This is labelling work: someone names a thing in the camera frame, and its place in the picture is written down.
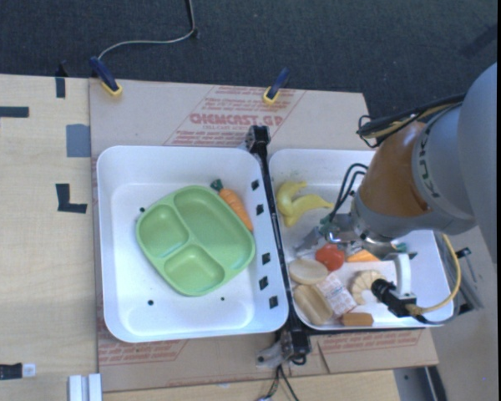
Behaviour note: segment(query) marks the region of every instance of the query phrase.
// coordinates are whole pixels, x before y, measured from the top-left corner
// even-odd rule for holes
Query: green divided tray
[[[252,233],[216,191],[190,185],[151,205],[135,236],[158,273],[186,296],[203,296],[245,269]]]

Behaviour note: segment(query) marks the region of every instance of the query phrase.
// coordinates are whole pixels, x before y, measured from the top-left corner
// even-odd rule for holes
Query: toy banana
[[[276,193],[276,206],[283,216],[293,216],[293,196],[306,187],[305,181],[286,181]]]
[[[298,197],[292,202],[293,214],[284,216],[284,224],[286,227],[292,227],[309,210],[332,208],[333,206],[334,204],[331,202],[327,202],[319,195],[314,195],[313,193]]]

